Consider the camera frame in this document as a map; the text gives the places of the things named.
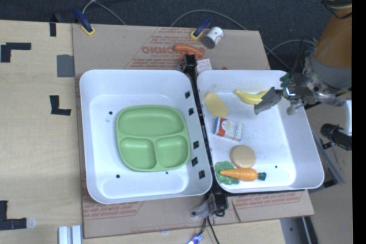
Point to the green lettuce leaf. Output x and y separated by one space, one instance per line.
223 178

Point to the pale yellow potato chip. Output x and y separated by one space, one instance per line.
216 105

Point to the green divided plate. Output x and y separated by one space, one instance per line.
151 137

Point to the brown cardboard board, red print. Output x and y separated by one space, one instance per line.
114 45

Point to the white packet with red print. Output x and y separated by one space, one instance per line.
204 65

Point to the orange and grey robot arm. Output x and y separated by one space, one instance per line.
333 45

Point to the thin black rod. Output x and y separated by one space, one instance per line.
203 128

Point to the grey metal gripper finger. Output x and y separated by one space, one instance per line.
264 107
273 94

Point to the white plastic tray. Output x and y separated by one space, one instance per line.
271 140
100 137

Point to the yellow banana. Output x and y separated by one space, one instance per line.
251 97

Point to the white can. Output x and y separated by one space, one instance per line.
214 36

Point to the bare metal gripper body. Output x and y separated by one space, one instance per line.
307 91

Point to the orange carrot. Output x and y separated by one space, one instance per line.
243 174

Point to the beige round biscuit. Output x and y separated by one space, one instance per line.
243 156

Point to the white and orange carton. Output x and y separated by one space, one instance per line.
228 128

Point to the black cylinder on white bracket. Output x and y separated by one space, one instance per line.
337 135

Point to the orange sausage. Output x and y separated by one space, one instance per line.
188 49

